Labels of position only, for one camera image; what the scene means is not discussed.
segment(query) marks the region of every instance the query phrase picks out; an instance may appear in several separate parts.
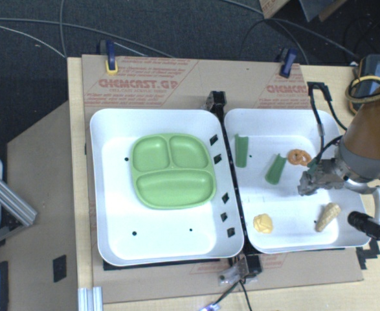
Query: blue clamp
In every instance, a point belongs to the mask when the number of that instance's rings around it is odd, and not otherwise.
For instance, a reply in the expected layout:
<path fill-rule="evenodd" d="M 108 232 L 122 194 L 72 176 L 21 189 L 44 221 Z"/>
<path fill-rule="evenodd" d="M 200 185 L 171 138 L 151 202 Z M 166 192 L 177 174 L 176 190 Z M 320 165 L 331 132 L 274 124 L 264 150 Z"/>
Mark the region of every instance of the blue clamp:
<path fill-rule="evenodd" d="M 298 56 L 298 51 L 296 49 L 288 50 L 284 59 L 284 64 L 280 68 L 280 72 L 279 72 L 280 76 L 289 78 L 291 74 L 293 62 L 295 61 L 297 56 Z"/>
<path fill-rule="evenodd" d="M 118 73 L 118 64 L 115 56 L 115 46 L 111 40 L 106 41 L 106 53 L 106 73 L 114 76 Z"/>

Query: yellow clamp pad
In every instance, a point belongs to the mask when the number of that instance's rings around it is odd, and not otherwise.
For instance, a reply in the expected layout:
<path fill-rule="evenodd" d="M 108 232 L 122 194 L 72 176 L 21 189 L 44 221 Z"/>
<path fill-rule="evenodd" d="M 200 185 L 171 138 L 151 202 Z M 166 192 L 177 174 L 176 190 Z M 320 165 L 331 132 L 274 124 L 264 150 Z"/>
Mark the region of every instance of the yellow clamp pad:
<path fill-rule="evenodd" d="M 116 76 L 117 73 L 118 73 L 118 63 L 117 61 L 115 61 L 115 69 L 114 70 L 110 70 L 109 69 L 109 63 L 107 62 L 107 60 L 105 61 L 105 65 L 106 65 L 106 73 L 110 76 Z"/>

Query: wooden table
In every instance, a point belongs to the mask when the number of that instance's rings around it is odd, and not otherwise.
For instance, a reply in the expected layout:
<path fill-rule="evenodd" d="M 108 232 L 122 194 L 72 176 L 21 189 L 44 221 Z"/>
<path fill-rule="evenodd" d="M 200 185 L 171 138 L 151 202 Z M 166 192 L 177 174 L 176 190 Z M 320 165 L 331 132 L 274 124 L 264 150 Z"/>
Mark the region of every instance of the wooden table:
<path fill-rule="evenodd" d="M 347 108 L 343 92 L 353 78 L 351 67 L 302 66 L 305 81 L 324 82 L 329 85 L 333 107 L 338 118 L 348 125 L 353 115 Z M 73 161 L 73 192 L 76 229 L 76 256 L 78 287 L 93 287 L 89 203 L 87 194 L 87 162 L 85 157 L 85 121 L 82 89 L 82 59 L 68 59 L 69 105 L 71 119 L 71 145 Z M 329 112 L 320 93 L 316 93 L 318 109 Z M 374 205 L 363 197 L 368 214 L 373 215 Z M 277 290 L 249 292 L 253 310 L 369 310 L 380 311 L 380 256 L 367 260 L 364 280 L 342 284 L 305 286 Z M 200 295 L 141 302 L 104 305 L 105 311 L 128 310 L 188 310 L 196 311 L 215 301 L 217 295 Z M 234 292 L 221 303 L 222 310 L 247 310 L 245 297 Z"/>

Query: black fabric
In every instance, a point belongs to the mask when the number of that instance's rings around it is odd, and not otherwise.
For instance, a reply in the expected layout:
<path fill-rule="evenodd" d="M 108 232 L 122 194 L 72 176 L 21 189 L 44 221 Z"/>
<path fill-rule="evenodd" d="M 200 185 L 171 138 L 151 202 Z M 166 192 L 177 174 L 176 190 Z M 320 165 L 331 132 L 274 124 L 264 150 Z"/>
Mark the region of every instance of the black fabric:
<path fill-rule="evenodd" d="M 233 0 L 260 8 L 259 0 Z M 61 0 L 0 0 L 0 17 L 59 20 Z M 272 22 L 218 0 L 66 0 L 64 22 L 92 27 L 135 40 L 177 58 L 271 62 L 283 48 L 295 44 Z M 380 53 L 380 0 L 348 0 L 325 22 L 306 21 L 298 0 L 290 0 L 276 15 L 314 30 L 364 57 Z M 0 22 L 61 49 L 56 25 Z M 324 40 L 285 25 L 303 46 L 310 64 L 348 65 L 355 58 Z M 67 54 L 96 53 L 106 36 L 64 29 Z M 161 56 L 115 40 L 131 49 Z M 116 47 L 118 55 L 136 55 Z M 296 60 L 305 64 L 298 54 Z M 64 58 L 38 42 L 0 29 L 0 149 L 67 100 Z"/>

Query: divided green plate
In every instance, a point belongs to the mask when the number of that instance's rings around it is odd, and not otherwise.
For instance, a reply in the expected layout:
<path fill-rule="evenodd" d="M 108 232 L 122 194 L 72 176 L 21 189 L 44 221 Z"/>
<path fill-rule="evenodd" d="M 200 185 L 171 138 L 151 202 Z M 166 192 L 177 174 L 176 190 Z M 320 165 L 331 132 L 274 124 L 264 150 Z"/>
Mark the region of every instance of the divided green plate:
<path fill-rule="evenodd" d="M 216 193 L 208 150 L 192 135 L 160 133 L 141 137 L 132 147 L 131 171 L 138 198 L 154 209 L 202 205 Z"/>

